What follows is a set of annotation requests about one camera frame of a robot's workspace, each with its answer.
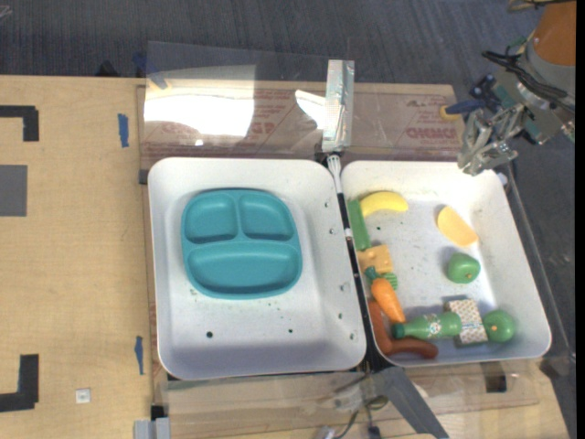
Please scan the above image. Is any green bottle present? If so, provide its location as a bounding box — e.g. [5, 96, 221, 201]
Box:
[390, 311, 464, 342]

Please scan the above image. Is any white plastic tray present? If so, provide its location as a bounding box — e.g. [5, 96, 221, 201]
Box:
[340, 159, 553, 369]
[146, 155, 368, 381]

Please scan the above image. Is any white patterned carton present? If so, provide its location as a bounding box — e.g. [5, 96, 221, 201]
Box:
[442, 297, 490, 348]

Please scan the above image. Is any orange carrot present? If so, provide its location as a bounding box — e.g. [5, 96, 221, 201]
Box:
[363, 265, 408, 325]

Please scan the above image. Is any yellow banana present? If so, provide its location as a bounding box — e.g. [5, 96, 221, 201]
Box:
[358, 190, 410, 220]

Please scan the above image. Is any teal divided plate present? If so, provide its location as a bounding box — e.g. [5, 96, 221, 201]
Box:
[179, 187, 304, 301]

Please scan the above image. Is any yellow orange slice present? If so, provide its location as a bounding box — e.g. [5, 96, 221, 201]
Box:
[435, 204, 480, 248]

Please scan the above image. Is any yellow cheese block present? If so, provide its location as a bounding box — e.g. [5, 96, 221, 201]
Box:
[356, 243, 395, 275]

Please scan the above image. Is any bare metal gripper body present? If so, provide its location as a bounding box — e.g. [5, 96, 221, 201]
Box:
[512, 78, 577, 146]

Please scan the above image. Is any reddish brown sausage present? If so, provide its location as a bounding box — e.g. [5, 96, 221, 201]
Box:
[367, 300, 440, 361]

